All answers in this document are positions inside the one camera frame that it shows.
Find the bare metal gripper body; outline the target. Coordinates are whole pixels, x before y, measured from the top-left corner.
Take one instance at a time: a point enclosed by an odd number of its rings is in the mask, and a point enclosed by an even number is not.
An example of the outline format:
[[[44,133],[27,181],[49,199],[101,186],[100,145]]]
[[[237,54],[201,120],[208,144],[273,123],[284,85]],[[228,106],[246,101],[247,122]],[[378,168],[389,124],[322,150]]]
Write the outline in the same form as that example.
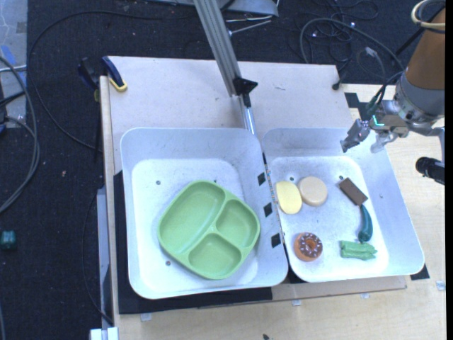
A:
[[[409,132],[423,136],[433,136],[438,129],[433,125],[443,115],[435,115],[414,106],[409,101],[382,100],[370,110],[370,127],[376,131],[390,132],[398,137],[406,137]]]

